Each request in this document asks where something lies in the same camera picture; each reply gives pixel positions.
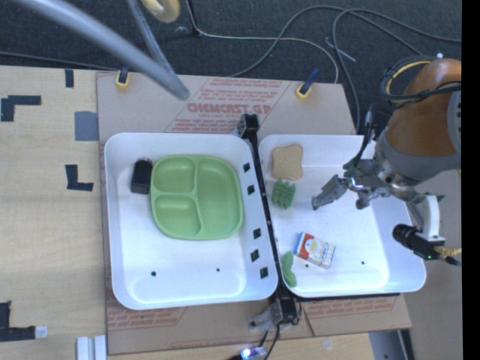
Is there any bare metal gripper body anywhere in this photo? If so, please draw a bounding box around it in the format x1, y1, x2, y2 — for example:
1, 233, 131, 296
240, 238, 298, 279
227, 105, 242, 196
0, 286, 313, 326
346, 158, 422, 203

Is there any white plastic tray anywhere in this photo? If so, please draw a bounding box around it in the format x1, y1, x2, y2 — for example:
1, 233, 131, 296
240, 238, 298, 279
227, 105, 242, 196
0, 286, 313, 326
257, 133, 428, 299
103, 132, 279, 311

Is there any tan bread slice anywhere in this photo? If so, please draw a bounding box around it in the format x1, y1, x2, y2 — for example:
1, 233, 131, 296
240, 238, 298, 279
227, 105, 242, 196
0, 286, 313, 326
271, 143, 304, 182

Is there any red and white carton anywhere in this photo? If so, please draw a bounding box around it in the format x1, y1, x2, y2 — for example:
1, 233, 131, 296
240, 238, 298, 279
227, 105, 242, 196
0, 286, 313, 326
292, 232, 337, 270

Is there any thin black rod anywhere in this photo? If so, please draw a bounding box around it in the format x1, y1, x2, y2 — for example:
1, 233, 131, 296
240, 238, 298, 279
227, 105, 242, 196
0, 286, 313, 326
247, 127, 292, 303

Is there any green toy vegetable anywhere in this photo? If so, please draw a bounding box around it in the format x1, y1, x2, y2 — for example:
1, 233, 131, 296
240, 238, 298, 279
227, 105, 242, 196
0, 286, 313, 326
280, 251, 298, 288

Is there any green divided plate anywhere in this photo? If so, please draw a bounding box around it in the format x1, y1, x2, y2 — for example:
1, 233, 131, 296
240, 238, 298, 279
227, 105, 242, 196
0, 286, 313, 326
150, 154, 245, 241

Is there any brown cardboard board red print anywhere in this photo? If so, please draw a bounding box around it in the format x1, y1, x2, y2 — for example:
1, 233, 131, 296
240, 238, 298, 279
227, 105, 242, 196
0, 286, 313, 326
96, 71, 413, 356

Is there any black can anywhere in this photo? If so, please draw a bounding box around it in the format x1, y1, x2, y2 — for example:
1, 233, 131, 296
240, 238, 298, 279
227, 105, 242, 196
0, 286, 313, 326
130, 157, 154, 195

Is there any black cylinder on white bracket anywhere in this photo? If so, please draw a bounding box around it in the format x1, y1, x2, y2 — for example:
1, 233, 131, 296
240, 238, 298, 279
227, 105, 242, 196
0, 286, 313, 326
391, 193, 447, 261

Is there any black block with thin wires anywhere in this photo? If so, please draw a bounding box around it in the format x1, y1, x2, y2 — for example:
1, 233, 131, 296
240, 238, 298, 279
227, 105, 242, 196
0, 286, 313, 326
237, 113, 261, 140
276, 296, 302, 325

